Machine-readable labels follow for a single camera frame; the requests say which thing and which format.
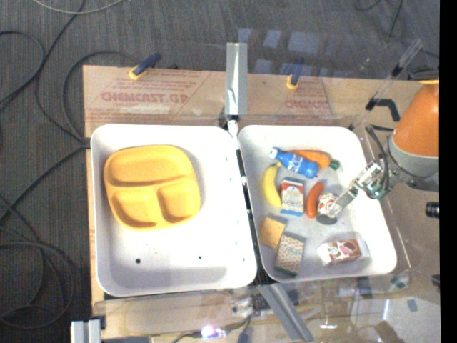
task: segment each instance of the dark gray floor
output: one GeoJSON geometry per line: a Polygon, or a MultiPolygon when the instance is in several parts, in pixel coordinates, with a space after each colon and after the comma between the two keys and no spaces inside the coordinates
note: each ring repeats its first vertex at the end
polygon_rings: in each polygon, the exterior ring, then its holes
{"type": "MultiPolygon", "coordinates": [[[[39,1],[67,11],[78,10],[82,2],[39,1]]],[[[82,11],[113,1],[85,0],[82,11]]],[[[364,8],[376,0],[126,0],[75,16],[52,46],[74,15],[32,0],[0,0],[0,342],[67,342],[69,322],[91,315],[85,156],[79,141],[81,65],[63,88],[79,59],[116,51],[141,60],[158,51],[163,57],[159,68],[175,63],[180,69],[224,71],[226,43],[246,42],[251,73],[285,74],[287,64],[303,57],[303,75],[384,79],[411,42],[420,39],[423,49],[402,79],[436,70],[440,0],[403,0],[387,40],[398,1],[381,0],[361,10],[357,3],[364,8]],[[38,40],[46,53],[52,47],[40,74],[24,87],[40,67],[41,53],[18,31],[38,40]],[[63,105],[76,133],[66,123],[63,105]],[[70,265],[56,257],[57,249],[70,265]],[[16,313],[8,315],[13,309],[16,313]],[[61,311],[62,319],[43,329],[5,324],[47,324],[61,311]]],[[[84,62],[137,63],[115,53],[84,62]]]]}

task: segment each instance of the banana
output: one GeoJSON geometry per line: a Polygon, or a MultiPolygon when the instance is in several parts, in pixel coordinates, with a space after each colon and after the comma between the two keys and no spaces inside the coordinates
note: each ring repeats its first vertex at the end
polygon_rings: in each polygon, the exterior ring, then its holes
{"type": "Polygon", "coordinates": [[[282,202],[278,190],[276,189],[275,180],[276,174],[278,173],[278,168],[280,166],[280,162],[277,162],[276,164],[269,166],[268,168],[266,168],[262,176],[263,195],[265,196],[269,204],[278,208],[281,208],[282,202]]]}

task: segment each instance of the plastic bottle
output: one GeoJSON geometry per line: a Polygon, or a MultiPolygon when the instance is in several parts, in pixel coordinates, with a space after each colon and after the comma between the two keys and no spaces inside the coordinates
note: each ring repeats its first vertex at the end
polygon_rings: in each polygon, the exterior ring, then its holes
{"type": "Polygon", "coordinates": [[[314,178],[319,170],[319,165],[315,161],[306,160],[293,152],[284,152],[276,147],[271,149],[270,157],[279,160],[287,169],[307,178],[314,178]]]}

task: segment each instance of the blue clamp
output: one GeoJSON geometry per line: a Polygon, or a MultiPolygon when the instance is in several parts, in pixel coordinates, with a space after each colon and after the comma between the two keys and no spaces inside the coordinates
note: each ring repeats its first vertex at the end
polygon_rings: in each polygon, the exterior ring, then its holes
{"type": "Polygon", "coordinates": [[[287,78],[287,87],[289,89],[295,90],[298,88],[298,78],[300,77],[301,69],[304,64],[305,59],[303,57],[300,57],[299,59],[295,60],[295,67],[293,68],[293,73],[290,74],[287,78]]]}
{"type": "Polygon", "coordinates": [[[158,52],[150,55],[147,59],[142,61],[138,66],[135,66],[132,70],[129,71],[130,78],[133,80],[138,80],[140,77],[142,77],[146,73],[146,70],[149,67],[154,67],[156,65],[156,63],[160,61],[161,58],[162,58],[162,55],[160,55],[160,53],[158,53],[158,52]]]}

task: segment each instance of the orange carrot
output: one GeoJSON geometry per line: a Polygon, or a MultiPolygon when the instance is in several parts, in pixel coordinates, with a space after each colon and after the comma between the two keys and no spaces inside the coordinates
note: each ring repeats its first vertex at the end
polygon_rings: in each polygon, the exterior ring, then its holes
{"type": "Polygon", "coordinates": [[[319,195],[323,192],[323,183],[317,182],[306,197],[306,215],[310,218],[317,216],[317,203],[319,195]]]}
{"type": "Polygon", "coordinates": [[[314,161],[319,165],[319,168],[330,166],[332,169],[338,168],[338,162],[331,160],[330,157],[322,151],[314,150],[293,150],[294,154],[304,157],[306,160],[314,161]]]}

